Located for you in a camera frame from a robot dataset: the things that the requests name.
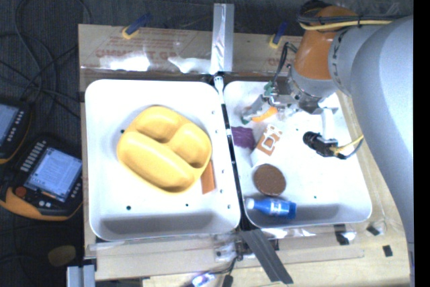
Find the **blue clamp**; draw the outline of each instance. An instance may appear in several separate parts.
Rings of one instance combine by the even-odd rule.
[[[287,22],[282,22],[281,25],[279,26],[279,28],[277,29],[276,34],[274,34],[271,38],[270,38],[270,43],[269,45],[272,48],[277,48],[280,44],[280,40],[281,37],[284,35],[286,29],[287,29],[288,23]]]
[[[142,17],[136,19],[129,26],[125,27],[122,30],[122,36],[127,40],[131,39],[133,36],[137,35],[138,29],[146,26],[152,18],[153,16],[149,12],[144,14]]]

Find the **yellow divided plate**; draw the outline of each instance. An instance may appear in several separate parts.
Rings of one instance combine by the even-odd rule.
[[[150,185],[179,193],[203,174],[212,145],[208,135],[181,114],[151,106],[124,131],[116,154],[121,164]]]

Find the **white tray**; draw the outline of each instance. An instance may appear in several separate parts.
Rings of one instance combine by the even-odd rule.
[[[116,157],[121,130],[143,109],[174,109],[212,141],[216,189],[200,181],[179,195],[150,188]],[[89,223],[106,241],[227,233],[241,217],[222,109],[216,90],[195,81],[99,80],[85,92]]]
[[[297,203],[297,215],[294,220],[286,220],[264,215],[258,210],[247,210],[248,219],[261,228],[365,221],[372,213],[372,202],[357,157],[354,155],[346,160],[324,158],[303,143],[305,132],[322,132],[321,116],[287,110],[286,118],[282,120],[272,116],[263,122],[243,125],[241,113],[244,107],[257,99],[265,84],[246,81],[229,83],[224,90],[228,119],[232,127],[252,128],[256,142],[268,124],[283,130],[268,163],[278,167],[286,178],[287,187],[280,197]],[[338,97],[335,94],[330,96],[325,100],[325,105],[339,108],[334,115],[334,135],[339,145],[351,142]],[[251,149],[235,145],[234,153],[243,197],[262,198],[252,180]]]

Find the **red button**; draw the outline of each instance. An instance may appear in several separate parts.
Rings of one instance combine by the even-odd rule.
[[[18,198],[23,198],[26,194],[27,194],[27,189],[25,189],[25,187],[21,186],[15,189],[15,195]]]

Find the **brown disc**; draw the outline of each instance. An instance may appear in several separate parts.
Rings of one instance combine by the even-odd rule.
[[[287,186],[282,172],[270,164],[260,165],[254,172],[253,181],[259,192],[268,196],[280,195]]]

